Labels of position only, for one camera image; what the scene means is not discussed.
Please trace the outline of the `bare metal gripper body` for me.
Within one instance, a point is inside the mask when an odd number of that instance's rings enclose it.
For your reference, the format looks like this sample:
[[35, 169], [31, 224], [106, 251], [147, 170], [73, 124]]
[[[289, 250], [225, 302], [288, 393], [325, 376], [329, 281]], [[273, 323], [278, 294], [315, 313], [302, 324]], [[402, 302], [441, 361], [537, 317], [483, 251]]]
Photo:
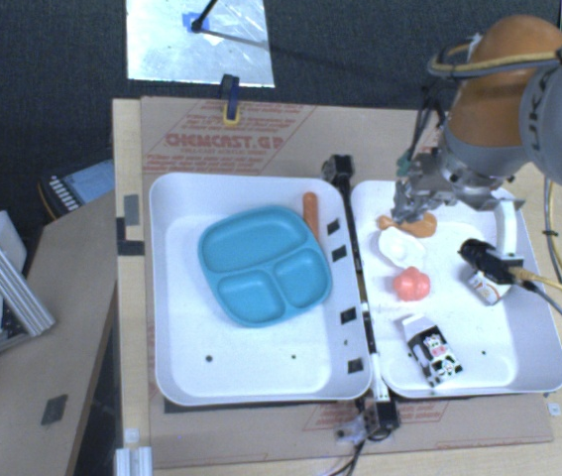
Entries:
[[490, 211], [500, 203], [493, 192], [503, 178], [480, 175], [452, 153], [433, 150], [412, 160], [405, 183], [411, 207], [416, 196], [432, 195], [440, 200], [439, 206], [462, 202], [477, 211]]

